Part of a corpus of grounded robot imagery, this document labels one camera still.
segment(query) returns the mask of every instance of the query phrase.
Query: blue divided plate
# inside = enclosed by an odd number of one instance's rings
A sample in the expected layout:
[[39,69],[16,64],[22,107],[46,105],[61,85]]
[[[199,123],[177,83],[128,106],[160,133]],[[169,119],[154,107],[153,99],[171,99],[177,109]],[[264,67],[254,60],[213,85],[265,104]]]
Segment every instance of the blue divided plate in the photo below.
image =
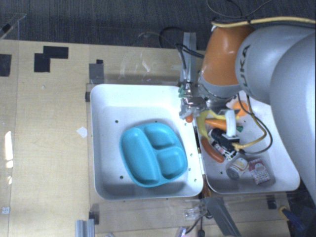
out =
[[168,183],[188,167],[179,138],[163,123],[148,123],[126,130],[119,148],[129,176],[142,187]]

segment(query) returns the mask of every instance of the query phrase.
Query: yellow cable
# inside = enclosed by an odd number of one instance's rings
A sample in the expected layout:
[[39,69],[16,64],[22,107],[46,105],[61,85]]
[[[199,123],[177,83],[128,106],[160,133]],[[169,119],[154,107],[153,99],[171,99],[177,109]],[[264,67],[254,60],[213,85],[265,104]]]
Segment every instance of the yellow cable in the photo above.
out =
[[300,18],[300,17],[289,17],[289,16],[280,16],[280,17],[268,17],[268,18],[260,18],[260,19],[252,19],[250,21],[241,21],[235,23],[217,23],[212,21],[213,26],[229,28],[236,26],[245,26],[245,25],[254,25],[268,22],[276,22],[276,21],[293,21],[307,24],[316,24],[316,21],[309,18]]
[[232,143],[232,146],[235,148],[236,151],[239,151],[240,149],[244,149],[246,147],[252,146],[252,145],[258,143],[259,141],[262,141],[267,136],[266,130],[261,126],[261,124],[259,124],[259,122],[256,119],[254,113],[252,112],[249,96],[247,96],[247,102],[248,102],[250,115],[251,115],[252,119],[255,121],[256,125],[263,131],[263,135],[260,138],[254,140],[254,141],[251,141],[251,142],[249,142],[247,144]]

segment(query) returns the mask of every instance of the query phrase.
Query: wooden surface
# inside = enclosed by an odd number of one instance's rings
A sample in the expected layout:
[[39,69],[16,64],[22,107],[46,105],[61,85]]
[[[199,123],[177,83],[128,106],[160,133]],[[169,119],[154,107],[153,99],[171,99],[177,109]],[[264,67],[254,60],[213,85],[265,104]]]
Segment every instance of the wooden surface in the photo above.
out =
[[[16,46],[15,41],[7,44]],[[44,45],[69,47],[69,59],[52,59],[50,73],[34,73],[34,53],[42,53]],[[173,81],[179,75],[180,59],[175,50],[28,41],[20,41],[18,51],[13,51],[18,52],[15,57],[19,57],[19,76],[11,212],[9,223],[7,217],[0,218],[0,235],[75,236],[75,221],[87,220],[90,209],[87,138],[77,133],[79,128],[87,128],[84,96],[88,64],[103,59],[110,79]],[[268,210],[264,202],[228,204],[240,232],[243,236],[289,236],[287,223],[276,210]],[[286,203],[286,199],[277,202]],[[129,217],[137,221],[136,212]],[[119,226],[119,217],[111,224]],[[117,231],[114,235],[174,237],[175,227]],[[207,237],[222,236],[214,220],[205,221],[204,229]]]

